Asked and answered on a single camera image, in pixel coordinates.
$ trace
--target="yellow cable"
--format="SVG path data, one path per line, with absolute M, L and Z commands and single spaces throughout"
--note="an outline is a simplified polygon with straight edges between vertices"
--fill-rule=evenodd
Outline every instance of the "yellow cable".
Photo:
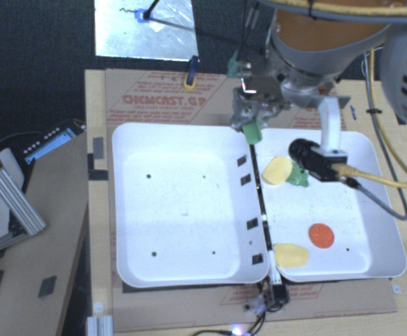
M 375 94 L 374 94 L 374 88 L 373 88 L 373 82 L 374 82 L 374 50 L 371 50 L 369 52 L 369 70 L 368 70 L 368 80 L 369 80 L 369 88 L 370 88 L 370 97 L 371 100 L 373 101 L 373 105 L 376 105 L 376 99 L 375 99 Z M 376 115 L 376 124 L 378 126 L 380 135 L 382 136 L 385 145 L 387 146 L 387 149 L 389 152 L 392 154 L 393 158 L 397 161 L 399 166 L 404 170 L 404 172 L 407 174 L 407 166 L 406 164 L 402 161 L 402 159 L 398 156 L 397 152 L 394 150 L 392 144 L 390 143 L 389 139 L 387 138 L 387 135 L 384 132 L 384 129 L 380 123 L 379 117 Z M 376 176 L 374 174 L 362 172 L 358 169 L 355 169 L 354 167 L 351 167 L 346 164 L 333 164 L 331 168 L 337 172 L 338 176 L 356 176 L 356 177 L 362 177 L 366 179 L 371 179 L 372 181 L 376 181 L 379 183 L 383 183 L 385 185 L 389 185 L 391 187 L 395 188 L 407 188 L 407 182 L 399 182 L 399 181 L 393 181 L 392 179 L 386 179 L 381 176 Z
M 265 0 L 271 3 L 277 3 L 284 6 L 292 6 L 295 8 L 309 9 L 310 4 L 307 0 Z M 381 17 L 407 17 L 407 6 L 386 8 L 369 8 L 357 6 L 344 6 L 332 3 L 315 2 L 312 5 L 313 11 L 320 11 L 324 13 L 335 13 L 339 15 L 355 15 L 355 16 L 381 16 Z

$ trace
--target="blue clamp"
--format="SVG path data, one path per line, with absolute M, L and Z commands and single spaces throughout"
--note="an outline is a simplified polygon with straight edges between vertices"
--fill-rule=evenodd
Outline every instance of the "blue clamp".
M 152 13 L 150 14 L 150 19 L 149 19 L 149 20 L 145 20 L 145 19 L 143 18 L 143 13 L 144 13 L 145 11 L 147 11 L 147 10 L 139 9 L 139 10 L 135 10 L 135 13 L 134 13 L 136 20 L 137 20 L 138 22 L 141 22 L 142 24 L 143 24 L 143 23 L 146 23 L 146 22 L 149 22 L 150 19 L 152 19 Z
M 188 61 L 187 65 L 187 73 L 185 74 L 185 78 L 183 80 L 183 87 L 187 90 L 194 89 L 196 85 L 197 79 L 197 65 L 199 64 L 199 57 L 193 56 L 191 60 Z

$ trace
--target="cardboard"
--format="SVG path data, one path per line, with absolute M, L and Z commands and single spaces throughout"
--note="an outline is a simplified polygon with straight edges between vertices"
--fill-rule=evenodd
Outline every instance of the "cardboard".
M 228 125 L 232 90 L 238 79 L 198 74 L 197 85 L 182 87 L 185 74 L 163 71 L 107 70 L 107 146 L 110 244 L 115 332 L 155 330 L 256 319 L 244 305 L 258 295 L 256 285 L 139 290 L 123 285 L 115 268 L 115 206 L 111 136 L 121 123 L 136 121 L 193 125 Z M 269 127 L 320 128 L 317 110 L 291 108 Z M 388 279 L 292 284 L 290 303 L 268 321 L 377 314 L 397 310 Z

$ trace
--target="silver sheet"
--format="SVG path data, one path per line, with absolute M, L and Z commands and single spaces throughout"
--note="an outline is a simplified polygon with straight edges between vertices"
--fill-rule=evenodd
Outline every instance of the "silver sheet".
M 154 0 L 94 1 L 98 56 L 187 61 L 199 55 L 191 0 L 161 0 L 149 22 L 139 22 L 134 11 Z

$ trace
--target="white tray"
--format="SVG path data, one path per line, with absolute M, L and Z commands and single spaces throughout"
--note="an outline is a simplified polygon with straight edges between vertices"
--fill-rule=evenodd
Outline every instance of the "white tray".
M 259 172 L 277 155 L 288 155 L 297 138 L 320 142 L 320 131 L 264 129 L 255 148 Z M 379 174 L 371 142 L 357 132 L 342 132 L 341 149 L 348 153 L 348 164 L 362 171 Z M 387 202 L 384 185 L 362 178 L 358 181 Z M 406 254 L 395 219 L 360 192 L 341 183 L 322 183 L 309 177 L 310 186 L 273 186 L 262 181 L 264 203 L 272 243 L 291 243 L 309 251 L 306 265 L 278 268 L 291 281 L 325 281 L 396 277 L 404 273 Z M 329 248 L 318 248 L 310 241 L 312 224 L 324 223 L 334 232 Z
M 259 173 L 272 157 L 287 155 L 296 138 L 318 142 L 320 131 L 263 130 L 255 146 Z M 341 148 L 349 164 L 380 173 L 365 136 L 343 132 Z M 139 288 L 245 284 L 266 276 L 269 258 L 242 134 L 229 127 L 127 123 L 113 134 L 113 163 L 117 269 L 124 282 Z M 284 277 L 304 282 L 404 272 L 393 217 L 341 183 L 312 177 L 309 183 L 262 183 L 272 243 L 296 244 L 310 254 L 303 267 L 278 268 Z M 388 202 L 382 185 L 361 183 Z M 334 231 L 330 248 L 312 245 L 308 229 L 314 223 Z
M 127 123 L 113 133 L 113 162 L 117 270 L 124 282 L 244 284 L 266 276 L 255 176 L 242 134 Z

